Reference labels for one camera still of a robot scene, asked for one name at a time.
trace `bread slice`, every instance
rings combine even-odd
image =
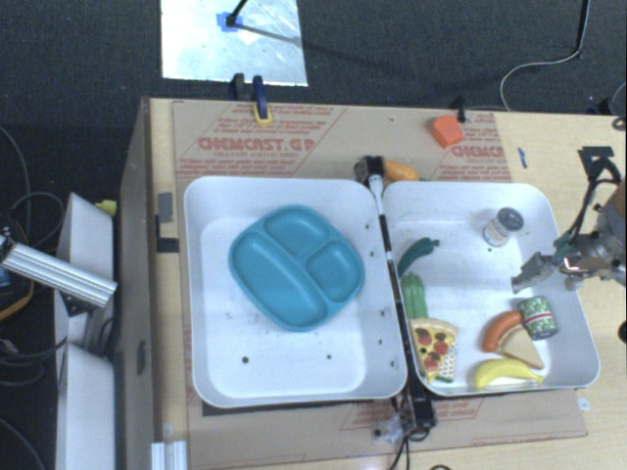
[[[512,327],[501,336],[497,353],[522,360],[535,369],[542,369],[545,366],[529,333],[521,325]]]

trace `hot dog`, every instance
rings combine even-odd
[[[504,332],[520,322],[522,322],[520,311],[506,311],[499,315],[484,334],[481,349],[484,352],[494,352]]]

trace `wooden table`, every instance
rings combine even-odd
[[[152,100],[152,169],[155,197],[172,189],[172,100]],[[577,150],[583,146],[610,146],[618,167],[625,169],[625,134],[611,126],[609,117],[559,116],[495,113],[497,127],[512,180],[536,186],[549,199],[560,231],[570,226],[578,212],[587,185]],[[526,156],[521,164],[518,149]],[[596,202],[604,203],[610,187],[602,187]],[[584,232],[591,230],[596,214],[588,214]],[[177,236],[175,225],[162,225],[162,236]],[[176,276],[178,255],[161,255],[156,260],[159,301],[180,298]],[[584,413],[589,435],[585,438],[535,443],[482,446],[452,450],[419,451],[411,455],[411,468],[428,470],[442,464],[460,469],[555,469],[619,468],[627,440],[627,388],[625,345],[617,330],[625,320],[625,289],[615,282],[589,280],[579,291],[590,328],[601,358],[601,374],[596,383],[577,395],[587,400]],[[160,367],[168,378],[161,385],[163,418],[172,424],[174,439],[186,436],[183,335],[180,310],[176,305],[159,305],[157,339],[163,351]],[[390,455],[274,465],[274,470],[385,469]],[[399,463],[404,468],[405,457]]]

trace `blue divided plate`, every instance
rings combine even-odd
[[[257,307],[290,331],[310,331],[360,290],[359,255],[326,219],[288,206],[244,230],[231,245],[230,271]]]

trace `tin can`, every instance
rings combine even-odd
[[[522,325],[532,340],[544,340],[557,332],[557,324],[549,302],[544,296],[536,296],[518,304],[522,313]]]
[[[524,221],[516,209],[502,208],[483,229],[483,238],[494,247],[504,246],[510,236],[522,228]]]

